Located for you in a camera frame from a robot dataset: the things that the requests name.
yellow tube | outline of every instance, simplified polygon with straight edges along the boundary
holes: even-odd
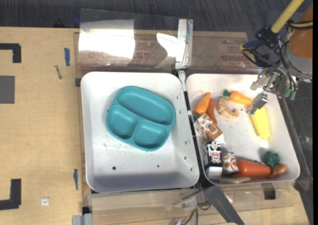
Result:
[[[253,121],[253,124],[256,128],[257,134],[267,141],[270,136],[267,114],[264,107],[257,109],[254,115],[250,115]]]
[[[276,22],[272,25],[272,32],[278,33],[303,2],[304,0],[292,0]]]

wooden table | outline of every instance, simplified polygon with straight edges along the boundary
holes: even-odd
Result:
[[[82,212],[74,42],[78,32],[68,28],[0,27],[0,43],[19,43],[22,48],[21,63],[12,63],[12,51],[0,50],[0,75],[15,76],[14,104],[0,104],[0,200],[9,199],[11,179],[22,182],[21,205],[0,211],[0,225],[72,224],[72,215]],[[69,66],[65,48],[70,50]],[[54,66],[59,67],[62,79]],[[299,192],[293,187],[289,192],[292,206],[242,211],[239,215],[247,225],[309,224]],[[41,205],[45,197],[50,198],[49,205]],[[200,225],[223,223],[219,214],[199,217]]]

screw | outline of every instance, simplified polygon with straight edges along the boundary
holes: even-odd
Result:
[[[58,74],[58,76],[59,76],[59,79],[62,79],[62,76],[61,76],[61,74],[60,74],[59,67],[58,67],[57,65],[55,65],[54,68],[56,69],[56,72],[57,72],[57,74]]]

